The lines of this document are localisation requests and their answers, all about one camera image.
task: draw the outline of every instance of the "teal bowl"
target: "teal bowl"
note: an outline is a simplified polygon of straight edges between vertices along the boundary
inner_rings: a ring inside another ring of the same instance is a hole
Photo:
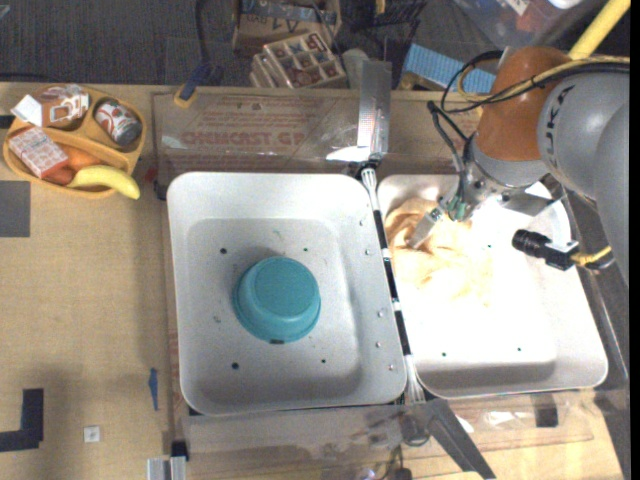
[[[318,283],[302,263],[275,256],[240,277],[233,307],[242,326],[269,343],[288,343],[311,332],[320,317]]]

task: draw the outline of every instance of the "cardboard box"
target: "cardboard box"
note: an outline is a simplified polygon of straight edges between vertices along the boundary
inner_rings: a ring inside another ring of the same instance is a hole
[[[295,7],[312,7],[309,0],[255,0],[271,2],[272,4],[288,4]],[[342,25],[340,15],[340,0],[313,0],[321,11],[326,11],[331,16],[335,15],[335,22],[329,25],[335,36]],[[302,19],[288,19],[280,17],[278,7],[272,7],[274,12],[271,15],[265,12],[268,6],[263,6],[259,12],[246,12],[245,5],[243,12],[243,0],[232,0],[233,21],[235,24],[233,34],[233,48],[236,53],[245,56],[252,56],[262,50],[264,44],[281,41],[291,36],[318,33],[327,44],[332,44],[331,34],[326,30],[323,23],[318,21],[306,21]]]
[[[310,21],[328,25],[335,25],[337,15],[335,12],[320,11],[320,16],[313,7],[291,5],[269,0],[240,0],[240,15],[253,14],[258,17],[279,18],[287,21]]]
[[[38,127],[28,128],[11,137],[9,149],[38,178],[45,178],[69,163],[69,157],[62,148]]]
[[[608,0],[453,0],[498,48],[553,44]]]

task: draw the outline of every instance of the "cardboard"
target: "cardboard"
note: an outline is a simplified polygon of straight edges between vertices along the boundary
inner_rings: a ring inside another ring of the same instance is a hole
[[[65,127],[89,110],[89,93],[76,84],[44,87],[27,94],[11,109],[36,126]]]
[[[292,6],[310,7],[309,0],[264,0],[285,3]],[[335,36],[342,25],[340,0],[313,0],[321,11],[335,14],[335,24],[329,25]],[[243,13],[242,0],[232,0],[233,49],[237,54],[253,56],[262,50],[264,44],[281,41],[291,36],[318,33],[327,44],[332,44],[331,34],[323,23],[265,16],[259,13]]]
[[[287,21],[310,21],[312,23],[322,23],[328,25],[336,24],[336,13],[320,11],[320,16],[311,6],[284,4],[271,2],[269,0],[241,0],[240,15],[253,14],[267,18],[280,18]]]

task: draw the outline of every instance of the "sink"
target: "sink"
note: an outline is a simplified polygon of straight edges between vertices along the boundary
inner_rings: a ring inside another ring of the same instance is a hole
[[[436,201],[457,183],[455,175],[392,175],[378,197],[383,215],[410,197]],[[531,193],[550,198],[542,184]],[[516,251],[517,229],[562,243],[571,238],[561,202],[536,217],[495,201],[476,212],[472,233],[493,262],[490,302],[425,300],[397,281],[409,342],[421,383],[442,398],[463,398],[595,387],[608,362],[578,272],[547,266]]]
[[[406,373],[364,187],[337,174],[187,173],[167,192],[180,384],[208,415],[389,403]],[[285,256],[318,282],[305,337],[272,344],[237,320],[232,291]]]

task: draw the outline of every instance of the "wooden countertop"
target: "wooden countertop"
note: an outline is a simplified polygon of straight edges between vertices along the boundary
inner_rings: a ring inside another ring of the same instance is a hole
[[[0,114],[38,86],[0,83]],[[134,104],[148,123],[152,95],[173,89],[95,87]],[[142,192],[138,201],[119,195],[85,200],[32,185],[31,236],[0,238],[0,431],[19,428],[23,389],[44,388],[45,394],[44,441],[37,450],[0,453],[0,479],[143,479],[146,460],[168,452],[174,423],[165,203],[145,181],[152,166],[149,135],[134,172]],[[0,180],[17,179],[1,162]],[[147,385],[151,368],[158,371],[158,411]],[[585,405],[590,439],[488,451],[485,458],[498,478],[620,479],[604,419],[592,409]],[[83,442],[83,428],[90,425],[100,426],[99,443]],[[451,473],[452,462],[432,457],[412,461],[411,468],[414,478],[426,478]],[[191,461],[188,478],[211,478],[206,461]]]

